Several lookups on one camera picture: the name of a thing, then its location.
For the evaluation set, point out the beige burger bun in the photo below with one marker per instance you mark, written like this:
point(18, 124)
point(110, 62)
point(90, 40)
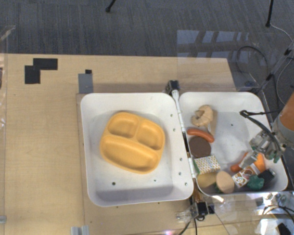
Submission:
point(225, 182)

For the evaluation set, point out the orange bottle with brown label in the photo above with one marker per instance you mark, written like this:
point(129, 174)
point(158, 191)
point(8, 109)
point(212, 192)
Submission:
point(244, 177)

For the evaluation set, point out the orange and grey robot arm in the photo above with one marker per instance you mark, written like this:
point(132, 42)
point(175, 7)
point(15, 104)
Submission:
point(290, 119)

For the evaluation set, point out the green broccoli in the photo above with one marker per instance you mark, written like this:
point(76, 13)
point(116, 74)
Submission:
point(255, 183)

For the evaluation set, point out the orange carrot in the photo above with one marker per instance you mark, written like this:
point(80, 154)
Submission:
point(236, 167)

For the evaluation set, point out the pale yellow potato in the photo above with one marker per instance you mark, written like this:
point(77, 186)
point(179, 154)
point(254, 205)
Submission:
point(206, 180)

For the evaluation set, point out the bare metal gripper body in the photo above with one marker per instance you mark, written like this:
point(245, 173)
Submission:
point(264, 143)

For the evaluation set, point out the brown round biscuit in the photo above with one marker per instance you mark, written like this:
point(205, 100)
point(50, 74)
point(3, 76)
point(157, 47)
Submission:
point(199, 147)

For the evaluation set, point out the white plastic tray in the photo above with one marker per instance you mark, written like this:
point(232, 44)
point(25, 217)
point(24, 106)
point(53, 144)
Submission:
point(130, 190)
point(232, 140)

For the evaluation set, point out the orange divided plate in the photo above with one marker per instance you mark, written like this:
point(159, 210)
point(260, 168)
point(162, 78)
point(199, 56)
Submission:
point(131, 144)

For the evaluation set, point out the orange-red sausage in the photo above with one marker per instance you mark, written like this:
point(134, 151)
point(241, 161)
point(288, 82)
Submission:
point(200, 134)

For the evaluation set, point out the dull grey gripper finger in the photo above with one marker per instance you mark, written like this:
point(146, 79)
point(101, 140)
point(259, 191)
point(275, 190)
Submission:
point(247, 162)
point(255, 152)

